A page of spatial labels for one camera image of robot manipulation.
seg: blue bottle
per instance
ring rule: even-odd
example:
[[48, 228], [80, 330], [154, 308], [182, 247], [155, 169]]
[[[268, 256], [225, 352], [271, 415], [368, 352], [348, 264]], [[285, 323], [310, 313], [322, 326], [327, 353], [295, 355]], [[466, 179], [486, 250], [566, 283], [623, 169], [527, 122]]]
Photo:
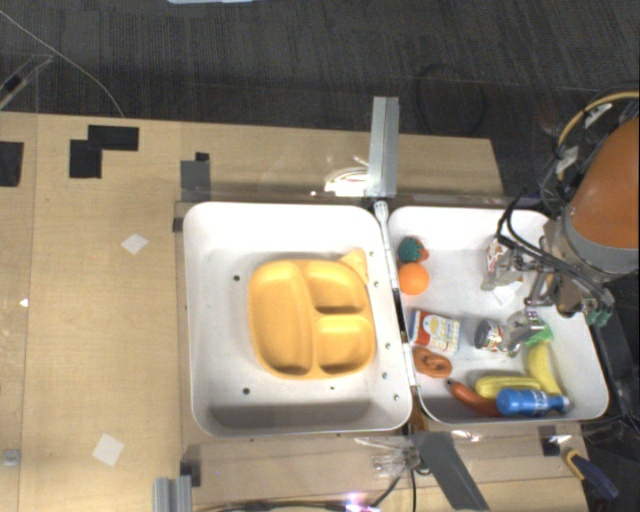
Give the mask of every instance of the blue bottle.
[[505, 416], [539, 417], [551, 410], [565, 412], [569, 407], [569, 399], [566, 396], [549, 396], [544, 391], [530, 389], [502, 389], [496, 398], [498, 410]]

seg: wooden table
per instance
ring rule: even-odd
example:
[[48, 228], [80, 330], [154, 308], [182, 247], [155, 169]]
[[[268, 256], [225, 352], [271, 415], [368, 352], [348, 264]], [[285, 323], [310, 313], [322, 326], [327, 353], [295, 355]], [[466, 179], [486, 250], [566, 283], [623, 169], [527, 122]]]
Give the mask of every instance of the wooden table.
[[[139, 149], [105, 151], [100, 180], [70, 179], [69, 141], [86, 139], [89, 124], [139, 127]], [[308, 194], [366, 160], [369, 136], [0, 113], [0, 140], [25, 144], [20, 186], [0, 188], [0, 449], [22, 453], [19, 467], [0, 467], [0, 510], [150, 511], [153, 480], [175, 478], [182, 456], [172, 232], [180, 161], [209, 153], [214, 189]], [[401, 136], [398, 182], [401, 192], [502, 194], [490, 143], [477, 139]], [[149, 242], [135, 255], [121, 246], [133, 234]], [[24, 298], [28, 307], [15, 304]], [[105, 433], [124, 443], [113, 467], [92, 457]], [[577, 425], [559, 433], [584, 450]], [[493, 510], [586, 510], [580, 483], [559, 458], [541, 456], [535, 429], [492, 435], [486, 453], [463, 456]], [[317, 442], [304, 439], [301, 450]], [[527, 448], [510, 457], [518, 439]], [[283, 466], [256, 446], [218, 444], [233, 492], [251, 479], [275, 492], [269, 486], [289, 478], [307, 496], [309, 474], [327, 490], [339, 477], [327, 454]], [[419, 509], [449, 509], [432, 477], [418, 484]], [[397, 491], [385, 510], [409, 501]]]

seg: yellow divided plate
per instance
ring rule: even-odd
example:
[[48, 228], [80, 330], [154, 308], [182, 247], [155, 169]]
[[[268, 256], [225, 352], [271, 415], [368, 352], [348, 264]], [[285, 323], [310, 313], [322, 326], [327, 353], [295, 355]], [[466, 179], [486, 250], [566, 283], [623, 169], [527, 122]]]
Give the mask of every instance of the yellow divided plate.
[[262, 366], [287, 379], [365, 368], [376, 350], [364, 251], [340, 261], [280, 260], [249, 282], [249, 330]]

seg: orange fruit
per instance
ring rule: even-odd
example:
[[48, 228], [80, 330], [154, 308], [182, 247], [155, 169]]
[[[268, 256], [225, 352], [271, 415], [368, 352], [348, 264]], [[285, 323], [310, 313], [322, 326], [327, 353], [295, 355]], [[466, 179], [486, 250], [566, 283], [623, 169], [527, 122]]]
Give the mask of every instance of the orange fruit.
[[400, 290], [407, 295], [420, 295], [429, 286], [429, 272], [420, 263], [405, 263], [398, 270]]

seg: sausage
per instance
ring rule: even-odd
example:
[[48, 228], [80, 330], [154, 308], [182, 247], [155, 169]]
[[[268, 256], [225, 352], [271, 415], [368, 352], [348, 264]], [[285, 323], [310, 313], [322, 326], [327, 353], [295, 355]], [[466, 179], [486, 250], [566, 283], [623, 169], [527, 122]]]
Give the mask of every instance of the sausage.
[[448, 377], [453, 370], [451, 361], [446, 357], [436, 355], [424, 347], [413, 349], [413, 363], [416, 366], [416, 371], [436, 379]]
[[466, 406], [471, 407], [474, 411], [484, 414], [485, 416], [490, 416], [491, 418], [502, 416], [495, 400], [482, 398], [478, 393], [462, 384], [462, 382], [457, 382], [453, 379], [449, 379], [447, 385], [449, 386], [449, 391], [451, 391], [451, 394], [455, 398]]

